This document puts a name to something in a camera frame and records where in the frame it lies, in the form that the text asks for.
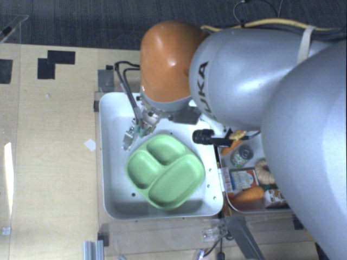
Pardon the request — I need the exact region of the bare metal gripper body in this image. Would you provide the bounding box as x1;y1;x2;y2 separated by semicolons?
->
130;105;175;138

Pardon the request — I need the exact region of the white plastic tray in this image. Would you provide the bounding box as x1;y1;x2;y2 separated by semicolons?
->
217;141;295;214
98;92;224;222

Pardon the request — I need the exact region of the green divided plate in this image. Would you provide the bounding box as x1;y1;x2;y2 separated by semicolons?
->
126;134;206;211

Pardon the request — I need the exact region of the orange toy food piece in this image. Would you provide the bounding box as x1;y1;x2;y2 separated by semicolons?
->
220;139;242;156

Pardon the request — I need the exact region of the green and white can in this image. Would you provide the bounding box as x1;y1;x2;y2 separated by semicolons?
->
230;145;254;168

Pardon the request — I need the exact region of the red and white carton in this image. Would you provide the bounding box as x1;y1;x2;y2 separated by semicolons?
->
220;167;234;198

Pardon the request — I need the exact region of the white and orange carton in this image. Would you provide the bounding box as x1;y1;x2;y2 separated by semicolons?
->
229;168;260;192

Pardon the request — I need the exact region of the orange carrot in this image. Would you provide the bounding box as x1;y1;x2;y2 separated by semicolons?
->
233;184;278;203

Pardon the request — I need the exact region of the beige doughnut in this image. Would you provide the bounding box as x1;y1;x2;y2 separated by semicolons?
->
254;158;276;185

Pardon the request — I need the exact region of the white and orange packet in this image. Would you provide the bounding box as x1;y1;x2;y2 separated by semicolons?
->
263;188;288;209

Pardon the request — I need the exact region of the black cylinder on white bracket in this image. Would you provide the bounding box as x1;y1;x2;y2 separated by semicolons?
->
192;117;234;148

